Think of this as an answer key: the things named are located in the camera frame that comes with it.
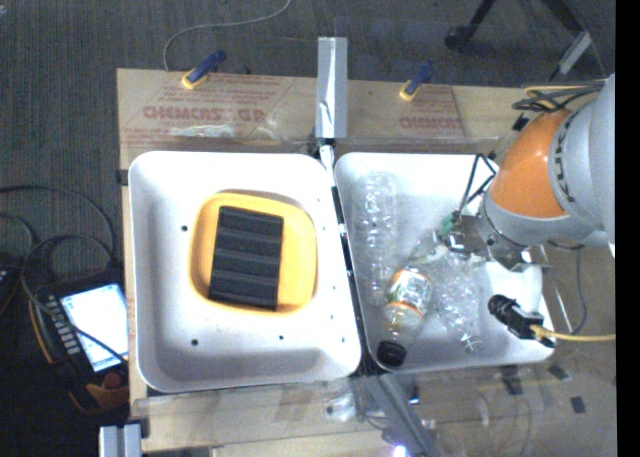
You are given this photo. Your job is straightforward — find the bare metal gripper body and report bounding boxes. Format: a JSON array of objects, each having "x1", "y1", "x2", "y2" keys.
[{"x1": 438, "y1": 213, "x2": 534, "y2": 274}]

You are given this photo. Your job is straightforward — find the yellow plate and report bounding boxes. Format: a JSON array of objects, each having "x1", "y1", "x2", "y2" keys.
[{"x1": 188, "y1": 190, "x2": 320, "y2": 317}]

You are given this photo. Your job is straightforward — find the orange green label bottle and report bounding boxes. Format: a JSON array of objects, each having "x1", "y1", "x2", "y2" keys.
[{"x1": 375, "y1": 266, "x2": 435, "y2": 368}]

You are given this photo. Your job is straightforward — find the white plastic tray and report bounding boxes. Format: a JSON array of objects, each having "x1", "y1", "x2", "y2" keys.
[
  {"x1": 127, "y1": 150, "x2": 363, "y2": 394},
  {"x1": 332, "y1": 151, "x2": 557, "y2": 374}
]

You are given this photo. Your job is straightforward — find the brown cardboard board red print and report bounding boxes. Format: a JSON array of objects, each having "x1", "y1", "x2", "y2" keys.
[{"x1": 115, "y1": 67, "x2": 566, "y2": 452}]

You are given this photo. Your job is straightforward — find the black ribbed foam block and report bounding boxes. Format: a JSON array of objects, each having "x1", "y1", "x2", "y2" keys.
[{"x1": 207, "y1": 204, "x2": 286, "y2": 313}]

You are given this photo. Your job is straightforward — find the black cylinder on white bracket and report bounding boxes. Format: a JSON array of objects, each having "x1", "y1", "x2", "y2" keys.
[{"x1": 487, "y1": 263, "x2": 547, "y2": 342}]

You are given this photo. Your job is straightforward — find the clear plastic bottle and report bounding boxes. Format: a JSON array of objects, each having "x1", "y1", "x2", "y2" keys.
[
  {"x1": 428, "y1": 248, "x2": 486, "y2": 355},
  {"x1": 351, "y1": 170, "x2": 402, "y2": 309}
]

